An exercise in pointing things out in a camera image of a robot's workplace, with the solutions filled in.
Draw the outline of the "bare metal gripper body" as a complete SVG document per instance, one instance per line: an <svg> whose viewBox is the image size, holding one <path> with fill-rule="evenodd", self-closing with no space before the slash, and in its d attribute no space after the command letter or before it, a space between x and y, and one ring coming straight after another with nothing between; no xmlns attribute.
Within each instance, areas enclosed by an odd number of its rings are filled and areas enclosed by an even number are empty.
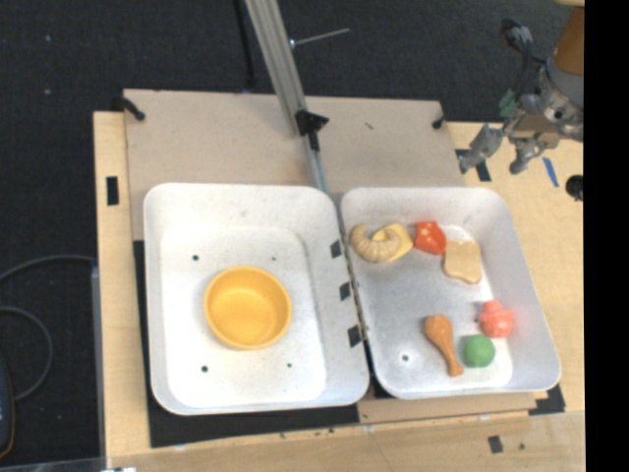
<svg viewBox="0 0 629 472"><path fill-rule="evenodd" d="M538 88L523 94L505 122L505 133L518 145L556 148L562 141L584 140L583 110L559 90Z"/></svg>

